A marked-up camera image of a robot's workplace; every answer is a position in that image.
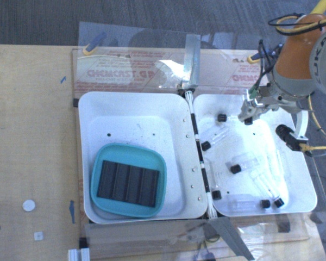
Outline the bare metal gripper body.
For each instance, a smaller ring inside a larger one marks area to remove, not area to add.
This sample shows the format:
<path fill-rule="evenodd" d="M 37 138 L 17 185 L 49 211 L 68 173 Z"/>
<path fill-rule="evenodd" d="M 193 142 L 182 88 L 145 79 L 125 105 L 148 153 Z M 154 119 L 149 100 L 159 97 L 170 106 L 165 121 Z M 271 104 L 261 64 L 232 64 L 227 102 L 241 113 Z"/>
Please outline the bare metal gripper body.
<path fill-rule="evenodd" d="M 260 86 L 256 94 L 257 106 L 262 109 L 273 111 L 282 108 L 288 113 L 299 112 L 298 98 L 283 92 L 274 85 Z"/>

